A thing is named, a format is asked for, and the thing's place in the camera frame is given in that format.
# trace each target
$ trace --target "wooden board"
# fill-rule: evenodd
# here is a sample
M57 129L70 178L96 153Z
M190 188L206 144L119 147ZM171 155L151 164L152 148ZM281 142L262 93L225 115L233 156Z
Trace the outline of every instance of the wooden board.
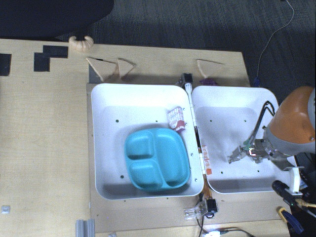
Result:
M97 233L135 229L165 228L196 225L195 220L184 219L184 208L194 207L197 197L160 197L146 199L108 200L95 188L95 159L91 113L91 91L95 84L87 85L88 142L90 158L91 217L95 219ZM276 208L285 203L275 192L219 194L213 192L219 212L206 224L264 221L279 219Z
M243 229L256 237L289 237L288 231L284 230L284 225L281 220L267 220L267 221L251 221L229 224L214 224L204 225L203 228L207 231L214 231L219 228L232 228L238 227ZM140 237L140 236L153 236L153 237L198 237L200 228L198 225L191 227L173 227L161 229L148 229L148 230L135 230L135 231L121 231L115 232L118 237ZM96 234L96 237L108 237L108 233ZM227 236L232 237L245 237L243 232L227 233Z
M43 45L68 46L0 39L0 53L12 54L9 76L0 77L0 206L11 206L9 214L0 214L0 236L71 237L76 220L90 218L86 57L135 63L127 83L174 84L184 72L199 79L196 59L205 59L230 69L218 77L223 85L249 85L238 52L94 45L88 53L69 50L68 58L51 58L50 72L34 72L34 53L43 52ZM112 81L124 82L118 77ZM260 197L253 199L257 208L262 205L263 211L269 210L270 198L262 203L258 203ZM182 210L181 199L169 204L178 208L177 213ZM109 210L119 214L115 207ZM130 218L138 216L134 206L127 210ZM288 236L286 226L275 222L275 236ZM117 226L125 223L119 221ZM153 230L152 236L167 236L167 232L175 233L173 229ZM181 236L192 236L186 229ZM134 232L121 234L133 236Z

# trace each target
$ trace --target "wooden block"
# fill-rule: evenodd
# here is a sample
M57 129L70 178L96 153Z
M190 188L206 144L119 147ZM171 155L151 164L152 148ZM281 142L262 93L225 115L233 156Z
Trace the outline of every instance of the wooden block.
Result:
M87 61L100 77L101 81L106 81L114 74L117 68L117 64L114 62L100 61L94 58L87 58Z
M119 78L126 76L134 67L134 64L123 59L118 59Z

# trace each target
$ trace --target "black tape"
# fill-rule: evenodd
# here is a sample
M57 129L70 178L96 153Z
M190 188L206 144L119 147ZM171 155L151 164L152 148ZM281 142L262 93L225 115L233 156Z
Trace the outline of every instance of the black tape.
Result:
M34 53L34 72L49 72L49 57L44 53Z
M0 76L7 77L10 74L11 54L0 53Z
M55 46L45 45L43 46L43 53L48 58L68 58L68 47L67 46Z
M49 72L50 58L68 58L68 47L44 45L43 53L34 53L34 72Z

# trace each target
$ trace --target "wire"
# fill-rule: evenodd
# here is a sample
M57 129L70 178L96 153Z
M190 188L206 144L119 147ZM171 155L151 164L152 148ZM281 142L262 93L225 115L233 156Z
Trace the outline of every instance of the wire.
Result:
M244 232L244 233L247 234L249 237L255 237L255 235L252 235L251 233L249 233L249 232L247 232L247 231L245 231L245 230L243 230L243 229L231 229L231 230L228 229L228 232L233 232L233 231Z
M249 233L249 232L247 232L247 231L245 231L243 229L237 228L237 227L220 229L221 234L225 234L225 233L228 233L228 232L236 232L236 231L243 232L243 233L247 234L248 237L256 237L255 235L252 235L251 233Z
M201 236L201 234L202 234L202 231L204 232L204 233L208 233L208 231L206 231L206 230L204 230L203 229L203 224L204 224L204 216L202 216L202 221L201 221L201 224L199 224L199 221L198 221L198 219L197 219L197 223L198 223L198 225L199 225L199 227L201 228L201 230L200 230L200 232L199 232L199 234L198 234L198 237L200 237Z
M258 132L258 130L259 130L259 126L260 126L260 124L261 124L262 118L263 118L263 116L264 116L266 110L268 110L269 113L270 113L272 116L274 116L274 115L276 114L275 108L274 108L273 104L272 104L270 101L266 101L266 102L264 103L264 105L262 106L262 109L261 109L261 111L260 111L260 114L259 114L259 117L258 117L256 126L255 126L255 128L253 129L251 135L249 136L249 138L248 138L247 141L246 141L246 144L247 144L248 146L250 146L250 145L253 143L253 141L255 140L256 135L257 135L257 132Z
M214 213L211 213L209 215L205 215L205 217L208 219L212 219L212 218L214 218Z
M305 210L308 214L310 214L310 215L312 215L314 218L316 218L316 215L315 214L313 214L311 211L309 211L308 209L307 210Z
M274 31L274 32L271 34L271 36L270 36L270 38L269 38L269 40L268 40L268 42L267 42L265 48L263 48L263 50L262 50L262 52L261 52L261 54L260 54L260 57L259 57L258 67L257 67L257 77L258 77L258 75L259 75L259 67L260 67L260 61L261 61L262 55L263 55L263 53L266 51L266 49L267 49L267 47L268 47L268 45L269 45L269 43L270 43L272 37L273 37L274 34L276 34L278 31L280 31L280 30L282 30L283 28L287 27L287 26L292 22L292 20L293 20L293 18L294 18L294 13L295 13L295 12L294 12L294 9L293 9L292 5L289 3L288 0L285 0L285 1L286 1L287 4L291 7L291 9L292 9L292 11L293 11L292 17L291 17L290 21L289 21L287 24L285 24L284 26L280 27L279 29L277 29L276 31Z
M201 230L202 230L205 234L208 234L208 231L203 228L204 217L202 218L202 224L199 223L199 220L198 220L198 219L197 219L197 224L198 224L198 226L201 228Z

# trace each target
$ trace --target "gray carpet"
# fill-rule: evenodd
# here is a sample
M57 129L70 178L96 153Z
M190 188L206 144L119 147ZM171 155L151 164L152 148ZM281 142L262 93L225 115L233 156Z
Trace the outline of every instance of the gray carpet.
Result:
M262 56L259 78L281 102L293 89L315 86L316 0L289 0L292 23ZM252 83L270 35L292 10L280 0L115 0L110 15L84 31L96 43L241 51Z

